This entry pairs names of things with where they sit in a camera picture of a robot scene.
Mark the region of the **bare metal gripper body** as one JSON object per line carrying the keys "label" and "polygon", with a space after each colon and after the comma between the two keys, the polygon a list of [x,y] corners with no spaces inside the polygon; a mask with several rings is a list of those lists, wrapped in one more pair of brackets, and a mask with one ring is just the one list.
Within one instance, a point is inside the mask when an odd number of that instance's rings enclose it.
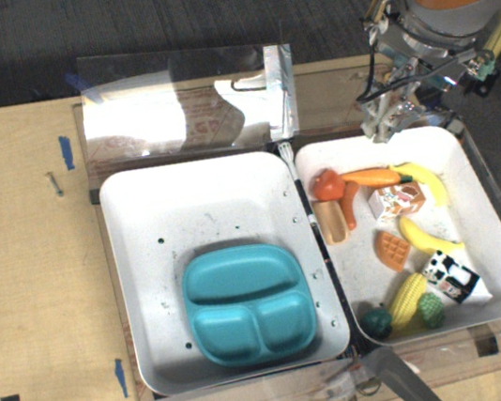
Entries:
{"label": "bare metal gripper body", "polygon": [[472,8],[411,8],[364,20],[369,43],[393,61],[393,71],[378,92],[397,91],[406,97],[413,85],[447,90],[478,58]]}

